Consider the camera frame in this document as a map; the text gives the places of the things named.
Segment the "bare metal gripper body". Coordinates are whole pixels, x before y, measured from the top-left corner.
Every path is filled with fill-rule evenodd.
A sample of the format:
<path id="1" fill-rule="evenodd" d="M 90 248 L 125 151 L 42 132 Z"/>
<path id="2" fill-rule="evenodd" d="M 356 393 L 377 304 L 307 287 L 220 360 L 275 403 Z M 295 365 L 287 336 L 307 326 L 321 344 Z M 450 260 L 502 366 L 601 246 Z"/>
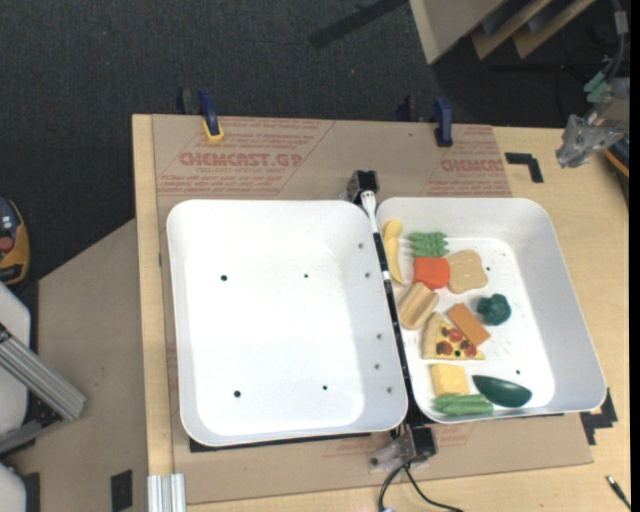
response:
<path id="1" fill-rule="evenodd" d="M 594 91 L 597 126 L 627 126 L 629 124 L 629 78 L 616 77 L 602 82 Z"/>

